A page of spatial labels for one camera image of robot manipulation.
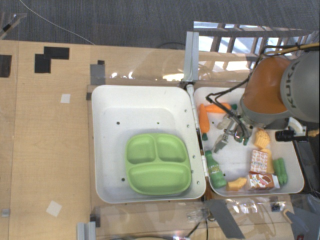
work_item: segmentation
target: toy carrot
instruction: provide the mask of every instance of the toy carrot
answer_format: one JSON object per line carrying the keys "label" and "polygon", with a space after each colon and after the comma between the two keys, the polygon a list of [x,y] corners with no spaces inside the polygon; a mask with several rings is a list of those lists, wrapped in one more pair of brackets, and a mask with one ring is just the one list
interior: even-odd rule
{"label": "toy carrot", "polygon": [[202,133],[202,139],[204,141],[208,140],[206,133],[209,132],[209,130],[210,130],[210,123],[209,123],[209,118],[207,115],[205,105],[203,105],[203,104],[200,105],[199,125],[200,125],[200,130]]}
{"label": "toy carrot", "polygon": [[[231,106],[228,103],[221,103],[222,105],[224,105],[228,110],[231,110]],[[224,111],[222,108],[218,107],[215,104],[211,104],[208,106],[205,106],[205,110],[209,113],[219,113],[219,114],[225,114],[226,111]]]}

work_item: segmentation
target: bottle label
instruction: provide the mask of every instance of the bottle label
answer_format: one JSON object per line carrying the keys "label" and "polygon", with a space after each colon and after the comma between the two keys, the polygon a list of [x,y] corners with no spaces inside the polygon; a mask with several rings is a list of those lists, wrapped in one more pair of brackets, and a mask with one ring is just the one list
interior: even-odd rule
{"label": "bottle label", "polygon": [[209,174],[216,174],[218,172],[221,172],[221,169],[220,169],[220,166],[218,164],[215,164],[215,165],[211,165],[209,168],[208,168],[208,172]]}

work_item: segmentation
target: green bottle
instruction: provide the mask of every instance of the green bottle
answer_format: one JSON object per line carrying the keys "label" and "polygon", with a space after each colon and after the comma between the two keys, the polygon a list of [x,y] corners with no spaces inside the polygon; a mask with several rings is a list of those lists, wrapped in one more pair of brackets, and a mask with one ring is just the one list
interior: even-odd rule
{"label": "green bottle", "polygon": [[210,150],[204,153],[206,158],[206,164],[208,166],[208,172],[211,180],[211,184],[215,189],[219,189],[227,185],[227,181],[224,178],[224,174],[216,160],[212,157]]}

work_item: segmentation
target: wooden table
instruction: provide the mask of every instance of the wooden table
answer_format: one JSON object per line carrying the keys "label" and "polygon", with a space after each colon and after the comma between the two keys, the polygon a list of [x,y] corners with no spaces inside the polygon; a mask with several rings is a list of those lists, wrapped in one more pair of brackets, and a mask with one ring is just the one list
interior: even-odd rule
{"label": "wooden table", "polygon": [[[70,48],[69,59],[52,59],[51,73],[35,73],[35,54],[43,54],[45,46]],[[155,211],[158,204],[140,204],[144,213],[127,212],[132,206],[112,212],[119,207],[98,199],[90,177],[90,65],[105,61],[107,83],[128,83],[131,77],[142,85],[177,85],[163,76],[182,73],[184,51],[0,40],[0,55],[12,56],[10,77],[0,78],[0,209],[10,209],[9,217],[0,217],[0,240],[76,239],[76,225],[89,221],[92,204],[105,211],[97,239],[146,229],[187,232],[194,226],[185,217],[184,202],[161,204]],[[219,58],[226,59],[216,52],[200,53],[200,60]],[[224,85],[227,78],[240,80],[246,73],[215,76]],[[203,78],[210,76],[204,73]],[[61,103],[63,94],[70,95],[69,103]],[[279,199],[291,207],[288,196]],[[51,201],[61,205],[57,217],[46,212]],[[150,221],[141,221],[145,216],[158,224],[150,229]],[[290,224],[280,213],[266,209],[235,218],[248,239],[265,239],[267,233],[272,239],[292,239]],[[210,239],[225,239],[216,222],[209,227]],[[205,234],[202,225],[193,237],[205,239]]]}

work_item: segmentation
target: green plate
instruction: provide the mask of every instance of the green plate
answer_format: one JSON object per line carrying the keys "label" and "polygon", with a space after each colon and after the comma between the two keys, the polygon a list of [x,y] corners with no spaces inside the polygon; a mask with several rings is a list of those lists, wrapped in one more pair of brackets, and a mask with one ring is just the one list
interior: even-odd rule
{"label": "green plate", "polygon": [[139,134],[126,144],[125,169],[129,185],[143,195],[172,195],[191,184],[188,152],[171,134]]}

